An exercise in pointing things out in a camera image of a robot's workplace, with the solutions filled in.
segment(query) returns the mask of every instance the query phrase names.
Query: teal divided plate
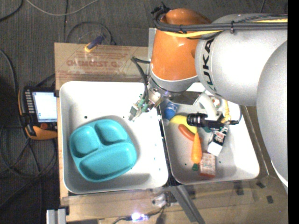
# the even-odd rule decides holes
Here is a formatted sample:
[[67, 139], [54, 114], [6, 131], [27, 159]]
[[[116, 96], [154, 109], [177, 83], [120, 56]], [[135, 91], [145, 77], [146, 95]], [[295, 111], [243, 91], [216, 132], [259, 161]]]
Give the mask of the teal divided plate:
[[103, 182], [128, 172], [137, 154], [127, 131], [113, 119], [85, 124], [70, 135], [71, 156], [88, 181]]

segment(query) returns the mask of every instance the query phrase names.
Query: white cable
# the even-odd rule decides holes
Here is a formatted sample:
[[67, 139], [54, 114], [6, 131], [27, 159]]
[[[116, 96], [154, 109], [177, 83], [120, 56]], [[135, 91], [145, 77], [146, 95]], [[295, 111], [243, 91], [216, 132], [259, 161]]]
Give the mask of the white cable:
[[52, 16], [66, 16], [66, 15], [71, 15], [71, 14], [77, 13], [77, 12], [83, 10], [84, 8], [86, 8], [87, 6], [89, 6], [89, 5], [91, 5], [91, 4], [95, 3], [95, 2], [97, 2], [97, 1], [99, 1], [99, 0], [92, 1], [92, 2], [86, 4], [85, 6], [81, 7], [80, 9], [78, 9], [78, 10], [76, 10], [76, 11], [74, 11], [74, 12], [71, 12], [71, 13], [65, 13], [65, 14], [53, 14], [53, 13], [48, 13], [48, 12], [46, 12], [46, 11], [40, 9], [40, 8], [37, 7], [36, 5], [34, 5], [34, 4], [33, 4], [32, 2], [30, 2], [29, 0], [26, 0], [26, 1], [27, 1], [30, 5], [32, 5], [33, 7], [35, 7], [36, 9], [38, 9], [38, 10], [40, 10], [41, 12], [46, 13], [46, 14], [48, 14], [48, 15], [52, 15]]

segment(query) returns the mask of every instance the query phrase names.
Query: yellow banana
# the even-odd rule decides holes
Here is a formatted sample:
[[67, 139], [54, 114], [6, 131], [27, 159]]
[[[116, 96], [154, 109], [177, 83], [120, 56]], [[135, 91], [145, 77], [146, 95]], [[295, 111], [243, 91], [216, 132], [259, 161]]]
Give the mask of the yellow banana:
[[170, 120], [171, 123], [175, 124], [183, 124], [185, 125], [192, 133], [197, 133], [197, 127], [195, 126], [190, 126], [187, 124], [187, 117], [184, 115], [175, 115], [172, 117]]

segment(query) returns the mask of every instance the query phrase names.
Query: dark floor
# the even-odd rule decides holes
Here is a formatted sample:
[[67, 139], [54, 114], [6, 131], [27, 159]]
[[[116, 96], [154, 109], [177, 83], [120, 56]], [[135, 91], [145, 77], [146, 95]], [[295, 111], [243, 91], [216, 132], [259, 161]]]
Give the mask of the dark floor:
[[[265, 0], [264, 6], [263, 0], [99, 0], [75, 13], [94, 0], [30, 1], [48, 13], [62, 15], [46, 14], [26, 0], [0, 0], [0, 127], [5, 126], [0, 129], [0, 223], [6, 224], [45, 223], [45, 211], [59, 207], [58, 166], [52, 159], [56, 144], [25, 142], [18, 128], [16, 99], [20, 87], [35, 85], [54, 73], [55, 42], [85, 43], [86, 34], [105, 26], [112, 36], [111, 42], [105, 41], [108, 44], [147, 46], [148, 29], [153, 27], [150, 12], [161, 2], [170, 8], [193, 9], [212, 21], [234, 13], [288, 12], [288, 0]], [[11, 167], [24, 147], [20, 160]]]

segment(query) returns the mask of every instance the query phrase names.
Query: cardboard box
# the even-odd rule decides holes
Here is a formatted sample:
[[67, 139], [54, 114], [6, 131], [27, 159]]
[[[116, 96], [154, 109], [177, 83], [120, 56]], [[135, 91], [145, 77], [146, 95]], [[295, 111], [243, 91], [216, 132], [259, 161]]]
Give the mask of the cardboard box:
[[[148, 60], [147, 47], [98, 45], [86, 52], [84, 44], [55, 43], [56, 89], [68, 81], [139, 82], [138, 69], [131, 62], [135, 56]], [[140, 64], [147, 72], [148, 66]]]

